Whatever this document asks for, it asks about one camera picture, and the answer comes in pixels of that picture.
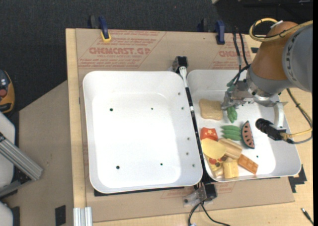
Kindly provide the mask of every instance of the wooden table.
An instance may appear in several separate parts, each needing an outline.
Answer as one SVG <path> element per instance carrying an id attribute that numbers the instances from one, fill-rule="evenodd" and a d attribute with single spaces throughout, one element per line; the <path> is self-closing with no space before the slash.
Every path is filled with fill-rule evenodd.
<path id="1" fill-rule="evenodd" d="M 246 36 L 247 43 L 250 47 L 258 47 L 259 43 L 252 41 Z M 71 127 L 71 147 L 72 147 L 72 171 L 73 171 L 73 198 L 75 208 L 86 207 L 85 196 L 85 180 L 82 153 L 82 134 L 80 121 L 80 105 L 79 105 L 79 77 L 77 63 L 77 38 L 75 29 L 66 30 L 67 42 L 67 66 L 68 66 L 68 86 L 69 86 L 69 106 L 70 106 L 70 127 Z M 298 101 L 302 104 L 307 112 L 312 115 L 312 95 L 299 89 L 292 89 Z M 286 92 L 281 94 L 282 101 L 291 101 Z M 285 115 L 288 120 L 292 132 L 307 129 L 307 123 L 301 116 L 293 103 L 285 106 Z M 295 202 L 277 205 L 265 205 L 248 208 L 235 208 L 226 210 L 212 211 L 213 219 L 228 223 L 232 226 L 278 226 L 278 225 L 310 225 L 301 211 L 305 208 L 313 218 L 314 200 L 313 200 L 313 143 L 309 141 L 299 145 L 298 152 L 305 169 L 307 182 L 304 185 L 297 185 L 297 192 L 294 194 Z M 186 214 L 158 216 L 150 218 L 139 218 L 129 220 L 118 220 L 109 222 L 94 223 L 96 226 L 186 226 Z M 192 222 L 196 222 L 198 226 L 213 225 L 203 212 L 197 212 L 192 217 Z"/>

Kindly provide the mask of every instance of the empty white tray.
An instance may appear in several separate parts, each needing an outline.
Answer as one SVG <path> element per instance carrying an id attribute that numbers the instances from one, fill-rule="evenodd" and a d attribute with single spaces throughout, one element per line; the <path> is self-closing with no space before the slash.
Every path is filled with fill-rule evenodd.
<path id="1" fill-rule="evenodd" d="M 102 193 L 192 186 L 202 177 L 183 81 L 93 71 L 83 80 L 89 175 Z"/>
<path id="2" fill-rule="evenodd" d="M 221 138 L 222 125 L 236 125 L 240 127 L 246 121 L 249 121 L 255 142 L 255 149 L 250 149 L 245 147 L 242 142 L 237 141 L 238 144 L 242 144 L 242 153 L 258 164 L 256 175 L 239 166 L 239 177 L 237 178 L 225 179 L 224 177 L 214 177 L 205 159 L 205 167 L 209 176 L 219 182 L 228 182 L 298 174 L 301 169 L 301 162 L 296 146 L 288 144 L 285 141 L 274 141 L 255 126 L 258 118 L 264 118 L 273 123 L 273 108 L 266 108 L 258 103 L 245 104 L 237 109 L 238 119 L 233 124 L 228 120 L 226 111 L 223 112 L 223 119 L 220 121 L 207 120 L 201 117 L 199 100 L 204 98 L 223 102 L 227 89 L 226 85 L 237 73 L 237 71 L 229 70 L 194 70 L 187 77 L 199 133 L 203 127 L 215 128 L 219 138 Z M 245 72 L 242 73 L 241 79 L 245 78 L 245 75 Z M 278 101 L 279 97 L 276 96 L 273 100 Z M 284 127 L 290 133 L 286 119 L 284 120 Z"/>

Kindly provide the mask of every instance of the orange and black device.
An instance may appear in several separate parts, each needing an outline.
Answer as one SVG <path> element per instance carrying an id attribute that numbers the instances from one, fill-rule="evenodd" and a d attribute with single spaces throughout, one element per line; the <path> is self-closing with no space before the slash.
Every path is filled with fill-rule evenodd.
<path id="1" fill-rule="evenodd" d="M 10 112 L 14 107 L 15 95 L 12 81 L 6 71 L 0 70 L 0 111 Z"/>

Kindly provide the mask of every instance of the black carpet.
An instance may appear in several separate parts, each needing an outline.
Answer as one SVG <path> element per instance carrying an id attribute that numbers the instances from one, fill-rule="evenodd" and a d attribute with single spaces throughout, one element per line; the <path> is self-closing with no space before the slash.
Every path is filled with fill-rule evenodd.
<path id="1" fill-rule="evenodd" d="M 20 110 L 67 79 L 65 29 L 86 28 L 89 15 L 104 15 L 110 29 L 196 31 L 206 18 L 211 31 L 222 20 L 226 32 L 237 26 L 247 33 L 263 17 L 313 19 L 313 4 L 298 1 L 0 0 L 0 69 L 13 81 Z"/>

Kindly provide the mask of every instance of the toy watermelon slice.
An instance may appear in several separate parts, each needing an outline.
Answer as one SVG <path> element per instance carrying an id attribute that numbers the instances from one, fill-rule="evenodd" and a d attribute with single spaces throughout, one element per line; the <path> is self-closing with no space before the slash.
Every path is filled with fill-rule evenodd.
<path id="1" fill-rule="evenodd" d="M 242 127 L 242 139 L 249 148 L 254 149 L 255 144 L 254 144 L 254 139 L 252 135 L 252 130 L 250 128 L 249 121 L 246 121 L 245 124 Z"/>

